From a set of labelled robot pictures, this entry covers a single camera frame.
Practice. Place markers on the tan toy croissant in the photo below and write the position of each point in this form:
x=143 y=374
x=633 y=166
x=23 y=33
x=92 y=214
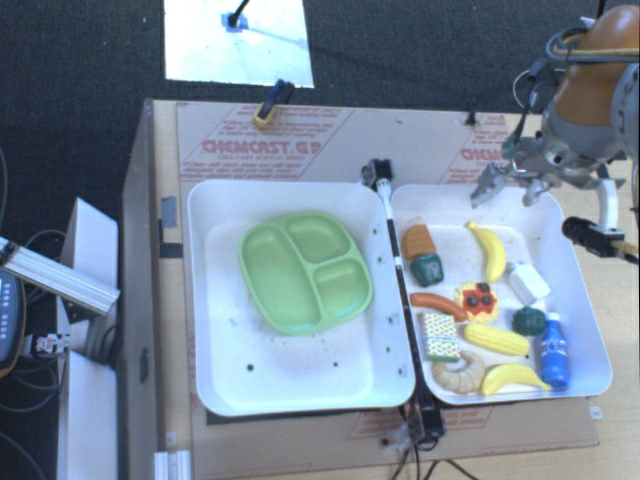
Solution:
x=457 y=375

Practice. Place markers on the white plastic tray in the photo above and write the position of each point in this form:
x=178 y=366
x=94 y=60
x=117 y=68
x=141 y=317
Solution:
x=570 y=268
x=300 y=368

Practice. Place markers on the black cylinder on white bracket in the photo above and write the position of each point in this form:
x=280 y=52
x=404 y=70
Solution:
x=595 y=235

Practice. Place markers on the yellow toy corn cob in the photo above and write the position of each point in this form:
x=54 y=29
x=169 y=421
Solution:
x=497 y=339

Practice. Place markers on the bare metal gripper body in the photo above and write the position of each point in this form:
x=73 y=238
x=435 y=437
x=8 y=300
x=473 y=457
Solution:
x=542 y=164

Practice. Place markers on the white plastic bottle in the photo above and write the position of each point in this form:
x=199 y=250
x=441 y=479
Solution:
x=527 y=283

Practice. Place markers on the green toy pepper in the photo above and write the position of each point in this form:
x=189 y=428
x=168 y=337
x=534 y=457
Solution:
x=427 y=269

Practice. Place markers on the dark green toy broccoli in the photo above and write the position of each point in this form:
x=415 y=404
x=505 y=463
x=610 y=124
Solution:
x=528 y=321

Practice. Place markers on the blue bottle white cap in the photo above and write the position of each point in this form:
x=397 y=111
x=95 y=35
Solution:
x=552 y=355

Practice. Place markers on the orange toy bread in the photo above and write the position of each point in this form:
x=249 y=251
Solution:
x=417 y=242

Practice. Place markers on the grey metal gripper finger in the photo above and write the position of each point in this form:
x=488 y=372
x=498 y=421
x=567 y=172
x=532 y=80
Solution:
x=487 y=185
x=534 y=193

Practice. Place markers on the green divided plate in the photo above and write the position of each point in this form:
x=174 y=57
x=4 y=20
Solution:
x=280 y=278

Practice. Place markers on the brown cardboard board red print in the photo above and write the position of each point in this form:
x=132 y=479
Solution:
x=320 y=143

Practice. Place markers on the red toy sausage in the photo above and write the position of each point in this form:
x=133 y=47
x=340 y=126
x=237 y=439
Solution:
x=440 y=304

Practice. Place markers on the yellow banana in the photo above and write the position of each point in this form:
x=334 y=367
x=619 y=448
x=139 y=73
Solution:
x=510 y=377
x=492 y=253

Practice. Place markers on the thin black and white rod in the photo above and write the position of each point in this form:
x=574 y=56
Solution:
x=400 y=273

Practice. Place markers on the yellow toy pizza slice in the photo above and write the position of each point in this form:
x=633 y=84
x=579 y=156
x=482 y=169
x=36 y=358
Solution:
x=477 y=302

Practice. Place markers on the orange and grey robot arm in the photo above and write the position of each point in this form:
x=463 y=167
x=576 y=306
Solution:
x=587 y=93

